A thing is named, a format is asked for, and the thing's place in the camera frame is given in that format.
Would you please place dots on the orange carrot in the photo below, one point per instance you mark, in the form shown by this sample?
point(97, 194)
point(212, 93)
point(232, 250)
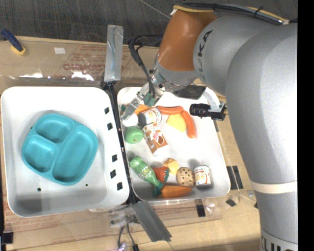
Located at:
point(175, 191)

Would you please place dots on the green apple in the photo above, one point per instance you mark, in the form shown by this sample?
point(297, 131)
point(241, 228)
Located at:
point(133, 135)

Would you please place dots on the red strawberry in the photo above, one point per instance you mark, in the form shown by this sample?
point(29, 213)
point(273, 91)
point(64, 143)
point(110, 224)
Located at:
point(162, 173)

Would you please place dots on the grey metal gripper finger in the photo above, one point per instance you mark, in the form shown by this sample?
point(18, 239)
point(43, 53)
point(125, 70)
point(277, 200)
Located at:
point(129, 111)

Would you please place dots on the orange sausage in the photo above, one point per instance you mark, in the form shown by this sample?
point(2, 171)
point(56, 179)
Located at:
point(189, 124)

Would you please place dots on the brown biscuit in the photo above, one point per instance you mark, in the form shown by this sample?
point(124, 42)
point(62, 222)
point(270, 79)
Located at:
point(185, 176)

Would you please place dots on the small white printed can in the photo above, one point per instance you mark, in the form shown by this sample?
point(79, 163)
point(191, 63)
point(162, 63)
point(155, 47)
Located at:
point(150, 116)
point(202, 176)

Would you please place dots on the small orange object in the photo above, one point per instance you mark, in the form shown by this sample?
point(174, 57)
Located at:
point(141, 108)

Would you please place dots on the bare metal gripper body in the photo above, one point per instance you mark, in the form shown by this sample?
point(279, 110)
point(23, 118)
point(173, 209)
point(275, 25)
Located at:
point(157, 84)

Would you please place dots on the blue divided plate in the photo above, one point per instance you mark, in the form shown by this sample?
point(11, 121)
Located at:
point(76, 150)

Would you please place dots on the yellow bread roll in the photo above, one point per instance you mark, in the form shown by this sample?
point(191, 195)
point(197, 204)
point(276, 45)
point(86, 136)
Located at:
point(172, 165)

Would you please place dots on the white and brown carton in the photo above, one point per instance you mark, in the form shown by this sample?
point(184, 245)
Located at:
point(155, 138)

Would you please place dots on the white round object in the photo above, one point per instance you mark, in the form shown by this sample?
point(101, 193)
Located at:
point(129, 122)

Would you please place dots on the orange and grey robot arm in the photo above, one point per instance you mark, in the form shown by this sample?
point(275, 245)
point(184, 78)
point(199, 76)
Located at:
point(261, 93)

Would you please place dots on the black cylinder on white bracket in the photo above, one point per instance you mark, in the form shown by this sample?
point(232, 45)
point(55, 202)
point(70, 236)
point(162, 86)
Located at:
point(200, 109)

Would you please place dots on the white plastic tray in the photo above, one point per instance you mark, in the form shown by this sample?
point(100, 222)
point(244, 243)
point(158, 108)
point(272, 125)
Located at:
point(68, 200)
point(193, 150)

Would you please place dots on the yellow cheese wedge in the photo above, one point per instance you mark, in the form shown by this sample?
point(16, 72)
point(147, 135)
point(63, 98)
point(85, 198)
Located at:
point(177, 123)

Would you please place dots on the green bottle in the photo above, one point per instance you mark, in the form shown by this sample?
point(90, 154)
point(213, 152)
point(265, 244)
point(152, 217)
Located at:
point(144, 170)

